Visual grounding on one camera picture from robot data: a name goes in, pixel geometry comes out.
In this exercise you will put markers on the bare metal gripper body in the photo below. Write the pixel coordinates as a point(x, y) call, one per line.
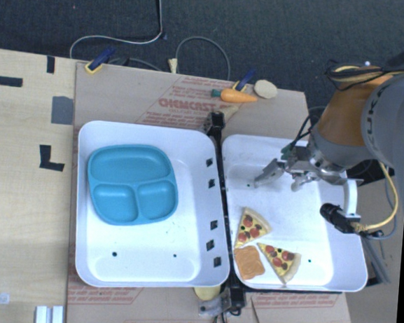
point(310, 165)

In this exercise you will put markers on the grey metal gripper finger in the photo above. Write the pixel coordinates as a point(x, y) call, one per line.
point(299, 182)
point(268, 173)

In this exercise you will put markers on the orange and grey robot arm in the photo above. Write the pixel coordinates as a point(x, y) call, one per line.
point(353, 114)

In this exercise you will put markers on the thin black rod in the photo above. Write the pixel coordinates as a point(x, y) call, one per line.
point(223, 183)

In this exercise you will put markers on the white plastic tray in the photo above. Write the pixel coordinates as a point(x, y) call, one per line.
point(308, 230)
point(144, 257)

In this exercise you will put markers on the pizza slice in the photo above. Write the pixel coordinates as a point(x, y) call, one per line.
point(281, 261)
point(250, 226)

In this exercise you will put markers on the beige bread piece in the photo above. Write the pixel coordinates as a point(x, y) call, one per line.
point(230, 111)

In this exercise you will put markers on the orange carrot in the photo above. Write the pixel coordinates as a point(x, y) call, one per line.
point(237, 96)

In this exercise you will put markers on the beige round biscuit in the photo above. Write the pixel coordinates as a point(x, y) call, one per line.
point(265, 89)

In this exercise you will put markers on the orange toast slice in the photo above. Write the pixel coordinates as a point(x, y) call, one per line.
point(248, 262)

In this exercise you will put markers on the yellow round toy food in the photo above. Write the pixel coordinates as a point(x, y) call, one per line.
point(207, 292)

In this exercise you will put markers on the blue divided plate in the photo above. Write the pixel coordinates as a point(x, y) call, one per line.
point(132, 184)

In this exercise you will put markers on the small beige toy piece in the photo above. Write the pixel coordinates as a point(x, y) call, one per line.
point(173, 65)

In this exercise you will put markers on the brown cardboard board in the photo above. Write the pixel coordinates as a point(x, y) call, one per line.
point(130, 94)

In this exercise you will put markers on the black cylinder on white bracket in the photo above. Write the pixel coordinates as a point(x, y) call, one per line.
point(341, 215)

